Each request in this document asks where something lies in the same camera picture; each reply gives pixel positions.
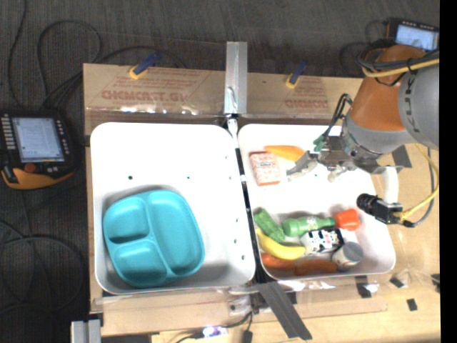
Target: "yellow banana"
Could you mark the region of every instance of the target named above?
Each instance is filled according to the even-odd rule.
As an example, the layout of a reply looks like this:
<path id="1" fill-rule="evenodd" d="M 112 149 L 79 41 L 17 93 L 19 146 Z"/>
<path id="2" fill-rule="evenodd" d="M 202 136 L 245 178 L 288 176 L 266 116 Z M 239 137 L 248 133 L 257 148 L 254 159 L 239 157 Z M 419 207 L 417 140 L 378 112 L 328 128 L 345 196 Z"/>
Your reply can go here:
<path id="1" fill-rule="evenodd" d="M 259 228 L 256 228 L 256 234 L 260 247 L 265 253 L 269 253 L 273 257 L 287 260 L 298 259 L 305 254 L 305 247 L 299 245 L 288 247 L 286 245 L 275 242 L 272 238 L 266 236 Z"/>

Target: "blue divided dish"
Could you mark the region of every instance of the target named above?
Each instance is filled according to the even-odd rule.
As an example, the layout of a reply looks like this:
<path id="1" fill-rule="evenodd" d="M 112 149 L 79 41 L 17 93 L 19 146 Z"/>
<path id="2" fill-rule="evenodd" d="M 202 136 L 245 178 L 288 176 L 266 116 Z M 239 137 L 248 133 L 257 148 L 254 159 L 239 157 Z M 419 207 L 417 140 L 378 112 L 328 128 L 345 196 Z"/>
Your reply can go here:
<path id="1" fill-rule="evenodd" d="M 188 277 L 205 258 L 191 207 L 169 190 L 135 194 L 113 203 L 105 212 L 103 233 L 116 272 L 137 288 Z"/>

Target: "black floor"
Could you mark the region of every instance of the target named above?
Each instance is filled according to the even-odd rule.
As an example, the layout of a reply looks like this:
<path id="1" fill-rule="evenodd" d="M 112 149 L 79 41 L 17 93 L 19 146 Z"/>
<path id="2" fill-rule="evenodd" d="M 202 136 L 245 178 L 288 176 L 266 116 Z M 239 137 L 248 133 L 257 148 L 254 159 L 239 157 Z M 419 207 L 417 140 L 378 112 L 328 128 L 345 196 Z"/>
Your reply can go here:
<path id="1" fill-rule="evenodd" d="M 354 57 L 388 17 L 440 26 L 440 0 L 0 0 L 0 109 L 58 108 L 82 144 L 84 62 L 135 64 L 147 46 L 162 66 L 224 70 L 224 44 L 246 41 L 250 72 L 307 59 L 308 75 L 361 77 Z M 0 342 L 68 342 L 87 318 L 85 182 L 82 160 L 45 189 L 0 182 Z"/>

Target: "green bottle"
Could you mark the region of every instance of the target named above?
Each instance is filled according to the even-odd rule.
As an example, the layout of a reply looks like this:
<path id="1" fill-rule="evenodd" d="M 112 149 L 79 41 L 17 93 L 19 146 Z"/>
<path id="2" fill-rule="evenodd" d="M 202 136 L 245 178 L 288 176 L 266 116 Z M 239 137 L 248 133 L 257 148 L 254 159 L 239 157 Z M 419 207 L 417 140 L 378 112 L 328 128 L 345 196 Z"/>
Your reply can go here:
<path id="1" fill-rule="evenodd" d="M 266 236 L 272 238 L 275 242 L 283 242 L 286 238 L 283 228 L 271 218 L 265 209 L 261 209 L 254 215 L 254 222 Z"/>
<path id="2" fill-rule="evenodd" d="M 305 216 L 298 219 L 287 219 L 283 223 L 284 234 L 288 237 L 301 237 L 306 232 L 324 228 L 333 228 L 335 219 L 326 217 L 319 219 L 316 216 Z"/>

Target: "blue and yellow clamp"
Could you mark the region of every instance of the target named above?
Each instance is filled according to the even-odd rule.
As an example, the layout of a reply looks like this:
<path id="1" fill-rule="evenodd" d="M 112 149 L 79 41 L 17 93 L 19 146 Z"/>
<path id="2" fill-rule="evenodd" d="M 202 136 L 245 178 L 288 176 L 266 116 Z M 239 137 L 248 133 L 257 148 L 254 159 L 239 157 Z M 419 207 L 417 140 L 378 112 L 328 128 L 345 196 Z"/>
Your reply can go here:
<path id="1" fill-rule="evenodd" d="M 147 56 L 142 62 L 130 69 L 130 77 L 132 79 L 138 80 L 146 73 L 148 67 L 154 66 L 162 58 L 160 52 L 154 52 L 153 54 Z"/>
<path id="2" fill-rule="evenodd" d="M 295 69 L 295 71 L 290 74 L 286 80 L 286 86 L 290 89 L 295 89 L 295 87 L 298 84 L 298 78 L 300 75 L 302 75 L 303 71 L 305 71 L 306 68 L 306 61 L 302 61 L 298 67 Z"/>

